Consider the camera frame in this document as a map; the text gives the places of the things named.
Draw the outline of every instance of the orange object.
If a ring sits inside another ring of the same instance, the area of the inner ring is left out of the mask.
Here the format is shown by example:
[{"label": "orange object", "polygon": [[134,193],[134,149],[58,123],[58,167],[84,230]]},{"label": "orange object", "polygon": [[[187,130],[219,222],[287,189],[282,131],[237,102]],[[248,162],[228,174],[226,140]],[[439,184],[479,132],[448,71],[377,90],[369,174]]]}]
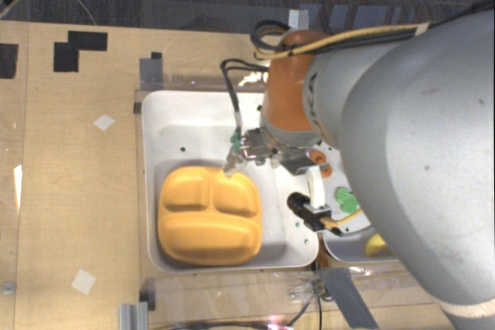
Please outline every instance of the orange object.
[{"label": "orange object", "polygon": [[183,263],[245,263],[261,248],[258,188],[240,172],[228,178],[221,168],[179,168],[162,185],[158,235],[163,250]]},{"label": "orange object", "polygon": [[[320,150],[311,150],[309,153],[309,158],[315,164],[325,164],[326,162],[326,155],[324,155]],[[327,165],[325,169],[322,170],[322,177],[329,178],[332,175],[332,172],[332,167]]]},{"label": "orange object", "polygon": [[[282,42],[290,46],[312,43],[325,37],[327,35],[324,33],[305,30],[288,34]],[[263,114],[274,127],[285,131],[312,130],[302,106],[302,88],[314,57],[297,55],[272,60],[263,100]]]}]

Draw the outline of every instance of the yellow cable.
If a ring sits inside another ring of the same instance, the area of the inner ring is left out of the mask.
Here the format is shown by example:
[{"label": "yellow cable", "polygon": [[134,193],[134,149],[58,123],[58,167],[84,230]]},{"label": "yellow cable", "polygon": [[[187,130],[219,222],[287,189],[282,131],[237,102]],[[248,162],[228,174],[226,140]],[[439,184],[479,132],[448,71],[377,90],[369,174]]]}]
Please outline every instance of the yellow cable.
[{"label": "yellow cable", "polygon": [[358,217],[362,212],[363,212],[363,210],[361,208],[359,208],[356,212],[350,214],[347,217],[344,217],[343,219],[335,220],[335,219],[332,219],[331,217],[322,217],[320,219],[320,221],[325,226],[325,228],[332,229],[332,228],[340,227],[345,223],[348,223],[352,219],[355,219],[356,217]]},{"label": "yellow cable", "polygon": [[328,46],[329,44],[335,44],[335,43],[342,42],[342,41],[348,40],[348,39],[355,39],[357,37],[362,37],[362,36],[372,36],[372,35],[377,35],[377,34],[381,34],[381,33],[397,32],[399,30],[414,29],[417,27],[418,27],[418,25],[416,25],[416,24],[376,26],[373,28],[357,29],[357,30],[352,30],[349,32],[339,33],[338,35],[332,35],[332,36],[326,37],[325,39],[317,40],[313,43],[297,47],[297,48],[293,49],[292,51],[282,51],[281,53],[267,54],[267,53],[263,53],[262,51],[260,51],[259,48],[255,47],[254,52],[256,53],[256,56],[258,58],[261,58],[262,60],[280,60],[281,58],[286,58],[288,56],[308,53],[308,52],[313,51],[315,49],[319,49],[319,48],[322,48],[324,46]]}]

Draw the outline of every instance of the yellow divided plate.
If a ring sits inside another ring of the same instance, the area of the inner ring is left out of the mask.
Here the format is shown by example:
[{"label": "yellow divided plate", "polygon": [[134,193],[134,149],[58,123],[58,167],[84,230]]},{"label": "yellow divided plate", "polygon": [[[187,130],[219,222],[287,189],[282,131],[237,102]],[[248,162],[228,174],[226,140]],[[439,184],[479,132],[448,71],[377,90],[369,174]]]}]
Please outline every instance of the yellow divided plate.
[{"label": "yellow divided plate", "polygon": [[258,188],[236,172],[191,166],[170,173],[162,185],[158,235],[177,261],[198,266],[238,265],[261,247]]}]

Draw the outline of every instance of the wooden table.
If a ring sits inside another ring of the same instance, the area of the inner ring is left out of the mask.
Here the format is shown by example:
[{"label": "wooden table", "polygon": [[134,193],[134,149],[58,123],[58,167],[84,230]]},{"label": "wooden table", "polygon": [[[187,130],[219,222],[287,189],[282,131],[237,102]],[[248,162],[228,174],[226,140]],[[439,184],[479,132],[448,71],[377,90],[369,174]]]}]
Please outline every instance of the wooden table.
[{"label": "wooden table", "polygon": [[[53,44],[66,42],[69,30],[106,32],[108,50],[80,51],[79,73],[54,73]],[[219,82],[221,60],[251,59],[248,37],[0,22],[0,43],[19,44],[16,78],[0,80],[0,141],[12,149],[0,157],[0,172],[11,175],[18,163],[23,169],[20,218],[11,176],[0,179],[2,204],[10,205],[0,211],[0,282],[17,283],[14,294],[0,295],[0,329],[116,329],[119,304],[136,303],[141,287],[139,60],[161,53],[169,83]],[[94,122],[105,114],[115,123],[102,131]],[[96,278],[89,294],[71,287],[81,269]],[[407,272],[395,264],[389,274]],[[387,279],[364,293],[381,328],[452,328],[416,284]],[[334,304],[324,310],[323,328],[348,328]],[[317,323],[310,312],[296,327]]]}]

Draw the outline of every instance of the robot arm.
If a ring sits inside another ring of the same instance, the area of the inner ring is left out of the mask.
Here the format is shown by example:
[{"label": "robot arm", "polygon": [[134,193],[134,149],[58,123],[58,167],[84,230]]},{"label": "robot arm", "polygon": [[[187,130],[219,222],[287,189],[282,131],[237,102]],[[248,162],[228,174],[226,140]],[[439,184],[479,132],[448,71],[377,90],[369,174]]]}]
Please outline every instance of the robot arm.
[{"label": "robot arm", "polygon": [[[338,148],[387,245],[469,329],[495,328],[489,9],[406,40],[272,61],[260,128],[234,153],[298,175],[314,165],[307,153],[317,141]],[[319,39],[297,32],[284,44]]]}]

